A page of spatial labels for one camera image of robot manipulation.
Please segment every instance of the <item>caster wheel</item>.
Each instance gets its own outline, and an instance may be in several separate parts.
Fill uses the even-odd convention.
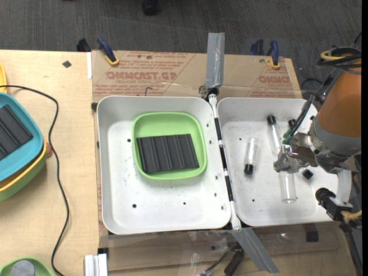
[[[153,0],[144,0],[142,3],[144,14],[151,16],[157,12],[156,3]]]

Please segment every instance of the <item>green tray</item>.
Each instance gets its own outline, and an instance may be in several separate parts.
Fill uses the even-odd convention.
[[[184,170],[155,172],[147,174],[142,170],[137,138],[164,135],[190,134],[199,167]],[[181,112],[145,113],[135,119],[132,129],[133,155],[142,176],[157,180],[177,180],[200,175],[207,165],[205,141],[199,122],[190,114]]]
[[[35,276],[55,276],[52,270],[45,265],[42,260],[35,258],[34,256],[22,256],[20,258],[11,260],[3,266],[0,266],[0,276],[12,276],[12,267],[19,260],[28,260],[34,265]]]

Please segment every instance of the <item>transparent tube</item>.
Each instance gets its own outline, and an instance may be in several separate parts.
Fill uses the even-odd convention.
[[[286,204],[296,202],[297,195],[295,191],[294,174],[282,171],[278,173],[278,179],[281,190],[281,201]]]
[[[253,169],[257,163],[258,148],[258,139],[255,137],[248,138],[244,155],[244,173],[246,175],[253,174]]]
[[[267,137],[269,138],[272,153],[277,156],[282,145],[282,137],[280,127],[276,123],[274,116],[267,118]]]

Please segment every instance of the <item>blue and yellow clamp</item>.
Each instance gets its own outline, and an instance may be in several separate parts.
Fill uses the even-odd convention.
[[[110,47],[110,45],[108,44],[108,42],[102,38],[102,37],[98,37],[97,38],[97,43],[100,47],[100,49],[103,49],[103,51],[105,52],[105,59],[107,60],[107,62],[111,65],[111,66],[117,66],[119,63],[119,59],[115,56],[112,48]]]
[[[264,55],[263,52],[263,40],[258,39],[251,47],[251,55]],[[278,70],[280,68],[280,62],[278,61],[278,44],[275,40],[271,41],[271,48],[269,49],[267,56],[271,55],[270,65],[273,69]]]

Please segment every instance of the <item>white tray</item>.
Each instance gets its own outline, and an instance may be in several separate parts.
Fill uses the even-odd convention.
[[[327,174],[321,167],[311,167],[310,180],[295,174],[297,201],[281,202],[278,174],[273,169],[273,157],[267,139],[269,115],[276,116],[281,132],[287,131],[288,121],[297,118],[305,100],[270,98],[225,98],[218,103],[218,117],[225,144],[237,215],[250,226],[269,226],[331,221],[326,210],[318,205],[316,190],[326,187],[336,193],[337,175]],[[311,116],[317,114],[312,105],[299,131],[307,133]],[[251,176],[244,170],[244,154],[249,137],[260,141],[258,164]]]
[[[185,112],[201,125],[207,167],[198,177],[159,181],[142,177],[133,158],[132,125],[148,112]],[[230,220],[212,109],[196,97],[110,96],[97,107],[102,219],[118,235],[217,229]]]

